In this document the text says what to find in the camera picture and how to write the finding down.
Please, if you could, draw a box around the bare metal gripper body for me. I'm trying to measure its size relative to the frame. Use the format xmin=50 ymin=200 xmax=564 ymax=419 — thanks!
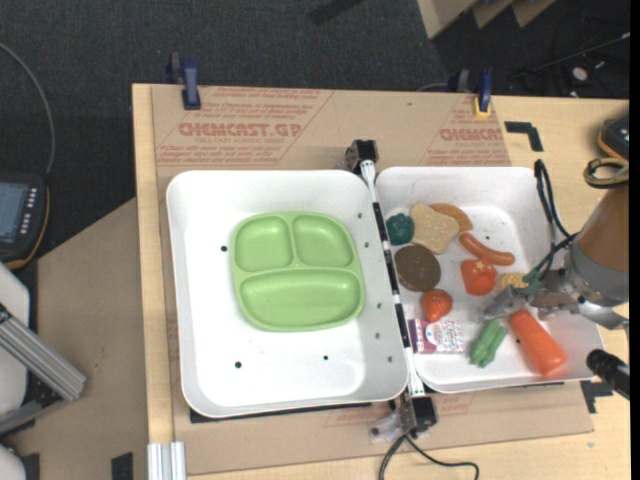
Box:
xmin=520 ymin=269 xmax=630 ymax=330

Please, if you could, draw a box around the yellow corn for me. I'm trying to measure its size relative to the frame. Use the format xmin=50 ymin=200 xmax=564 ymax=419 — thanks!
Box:
xmin=495 ymin=271 xmax=531 ymax=295

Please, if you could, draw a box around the orange carrot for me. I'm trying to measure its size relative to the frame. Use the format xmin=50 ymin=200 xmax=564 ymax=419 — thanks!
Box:
xmin=507 ymin=308 xmax=569 ymax=377

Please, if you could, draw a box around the red pepper with yellow star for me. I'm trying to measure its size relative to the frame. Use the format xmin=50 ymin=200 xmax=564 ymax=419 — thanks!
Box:
xmin=459 ymin=256 xmax=500 ymax=298

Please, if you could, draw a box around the green bean bundle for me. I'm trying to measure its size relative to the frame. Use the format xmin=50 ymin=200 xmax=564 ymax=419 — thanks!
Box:
xmin=468 ymin=317 xmax=509 ymax=370

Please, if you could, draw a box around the orange sausage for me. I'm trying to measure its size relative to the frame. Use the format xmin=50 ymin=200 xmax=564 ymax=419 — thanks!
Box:
xmin=458 ymin=232 xmax=517 ymax=268

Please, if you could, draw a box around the red strawberry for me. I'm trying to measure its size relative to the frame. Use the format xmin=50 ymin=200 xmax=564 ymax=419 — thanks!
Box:
xmin=419 ymin=288 xmax=455 ymax=324

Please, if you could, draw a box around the pink and white packet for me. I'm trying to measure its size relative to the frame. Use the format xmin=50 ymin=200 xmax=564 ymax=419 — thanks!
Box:
xmin=406 ymin=317 xmax=467 ymax=356

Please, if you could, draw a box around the brown round biscuit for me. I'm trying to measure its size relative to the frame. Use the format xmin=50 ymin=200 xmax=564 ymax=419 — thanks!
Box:
xmin=393 ymin=243 xmax=443 ymax=293

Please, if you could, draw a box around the orange croissant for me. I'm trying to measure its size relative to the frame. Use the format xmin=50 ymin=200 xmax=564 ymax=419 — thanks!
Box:
xmin=430 ymin=202 xmax=474 ymax=235

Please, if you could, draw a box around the tan bread slice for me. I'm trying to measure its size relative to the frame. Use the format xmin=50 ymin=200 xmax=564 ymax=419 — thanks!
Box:
xmin=409 ymin=203 xmax=461 ymax=256

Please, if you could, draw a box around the white plastic tray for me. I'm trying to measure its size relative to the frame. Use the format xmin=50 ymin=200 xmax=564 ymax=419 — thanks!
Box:
xmin=373 ymin=165 xmax=607 ymax=395
xmin=165 ymin=168 xmax=411 ymax=418

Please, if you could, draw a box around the dark green broccoli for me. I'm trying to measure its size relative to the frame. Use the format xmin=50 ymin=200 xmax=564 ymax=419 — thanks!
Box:
xmin=384 ymin=213 xmax=417 ymax=247

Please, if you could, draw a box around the thin black and white rod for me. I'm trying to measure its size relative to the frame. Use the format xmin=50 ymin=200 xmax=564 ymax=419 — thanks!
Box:
xmin=359 ymin=159 xmax=427 ymax=398

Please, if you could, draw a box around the green divided plate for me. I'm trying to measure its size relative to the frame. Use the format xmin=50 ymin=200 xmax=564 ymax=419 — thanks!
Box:
xmin=229 ymin=210 xmax=367 ymax=333

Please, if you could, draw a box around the brown cardboard board, red print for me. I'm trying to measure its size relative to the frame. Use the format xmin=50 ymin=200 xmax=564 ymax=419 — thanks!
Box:
xmin=149 ymin=85 xmax=597 ymax=477

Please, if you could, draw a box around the black cylinder on white bracket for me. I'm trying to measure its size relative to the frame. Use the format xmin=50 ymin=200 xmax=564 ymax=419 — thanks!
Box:
xmin=585 ymin=347 xmax=630 ymax=402

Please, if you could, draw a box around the black block with thin wires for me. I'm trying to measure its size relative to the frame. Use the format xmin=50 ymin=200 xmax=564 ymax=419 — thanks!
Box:
xmin=388 ymin=394 xmax=441 ymax=442
xmin=344 ymin=138 xmax=380 ymax=175

